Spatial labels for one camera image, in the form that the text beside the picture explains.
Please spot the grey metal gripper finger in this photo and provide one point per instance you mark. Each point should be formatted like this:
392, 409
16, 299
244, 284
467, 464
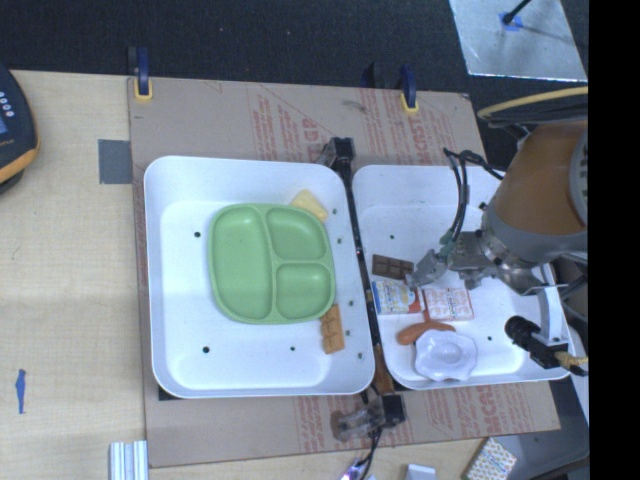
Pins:
479, 278
427, 269

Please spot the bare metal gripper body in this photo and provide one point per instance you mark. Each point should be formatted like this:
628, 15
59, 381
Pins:
475, 253

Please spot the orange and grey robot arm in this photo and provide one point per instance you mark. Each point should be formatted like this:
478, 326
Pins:
535, 183

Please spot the brown chocolate bar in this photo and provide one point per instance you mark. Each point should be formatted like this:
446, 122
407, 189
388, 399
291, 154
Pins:
390, 266

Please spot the orange and white carton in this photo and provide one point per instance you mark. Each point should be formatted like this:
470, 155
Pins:
447, 304

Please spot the white carton with blue print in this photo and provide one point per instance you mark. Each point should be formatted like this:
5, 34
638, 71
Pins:
395, 298

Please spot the orange sausage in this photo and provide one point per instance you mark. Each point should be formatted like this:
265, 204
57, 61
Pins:
411, 333

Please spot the white plastic tray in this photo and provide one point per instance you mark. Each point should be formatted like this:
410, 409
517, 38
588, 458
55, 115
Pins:
400, 208
250, 358

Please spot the thin black rod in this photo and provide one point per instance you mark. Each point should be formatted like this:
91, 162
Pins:
360, 248

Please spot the white fried egg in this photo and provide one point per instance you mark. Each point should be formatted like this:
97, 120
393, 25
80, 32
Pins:
445, 355

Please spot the orange biscuit bar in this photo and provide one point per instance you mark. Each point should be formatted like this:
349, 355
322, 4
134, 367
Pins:
332, 333

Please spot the yellow cheese wedge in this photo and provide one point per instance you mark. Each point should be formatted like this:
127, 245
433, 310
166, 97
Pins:
310, 204

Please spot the green divided plate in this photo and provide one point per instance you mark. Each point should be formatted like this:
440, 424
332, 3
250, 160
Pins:
250, 263

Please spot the orange patterned packet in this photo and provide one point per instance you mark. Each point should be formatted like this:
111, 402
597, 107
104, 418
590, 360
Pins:
490, 460

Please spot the brown cardboard board red print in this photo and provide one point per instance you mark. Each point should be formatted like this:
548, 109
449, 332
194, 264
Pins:
210, 118

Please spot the black cylinder on white bracket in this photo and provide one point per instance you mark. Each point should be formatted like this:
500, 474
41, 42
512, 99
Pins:
525, 335

